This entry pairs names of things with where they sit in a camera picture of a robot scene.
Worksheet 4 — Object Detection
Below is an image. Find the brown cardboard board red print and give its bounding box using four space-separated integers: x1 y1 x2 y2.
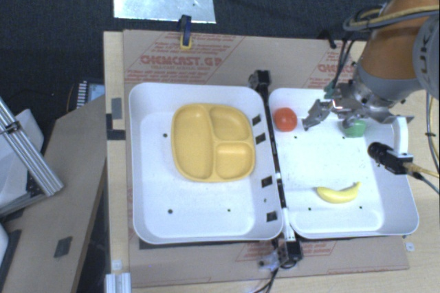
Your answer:
122 29 410 288

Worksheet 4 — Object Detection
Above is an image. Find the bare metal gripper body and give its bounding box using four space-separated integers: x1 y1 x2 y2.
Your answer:
330 78 415 124

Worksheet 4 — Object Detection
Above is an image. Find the white plastic tray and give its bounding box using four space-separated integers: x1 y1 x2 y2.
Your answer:
268 87 420 239
129 82 285 246

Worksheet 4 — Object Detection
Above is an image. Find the green round toy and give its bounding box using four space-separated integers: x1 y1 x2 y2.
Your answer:
340 118 367 138

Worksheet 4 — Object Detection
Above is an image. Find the yellow divided plate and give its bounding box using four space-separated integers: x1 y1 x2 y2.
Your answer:
170 103 256 183

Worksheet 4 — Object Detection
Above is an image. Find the yellow banana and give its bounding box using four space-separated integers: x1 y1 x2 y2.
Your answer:
316 181 362 204

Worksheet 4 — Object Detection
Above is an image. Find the thin black and white rod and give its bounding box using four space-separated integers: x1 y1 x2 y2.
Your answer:
259 85 292 238

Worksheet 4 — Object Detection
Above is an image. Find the black cylinder on white bracket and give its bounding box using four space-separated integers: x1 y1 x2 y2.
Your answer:
367 115 414 176

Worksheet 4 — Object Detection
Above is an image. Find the red tomato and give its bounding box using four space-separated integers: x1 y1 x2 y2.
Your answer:
273 107 298 132

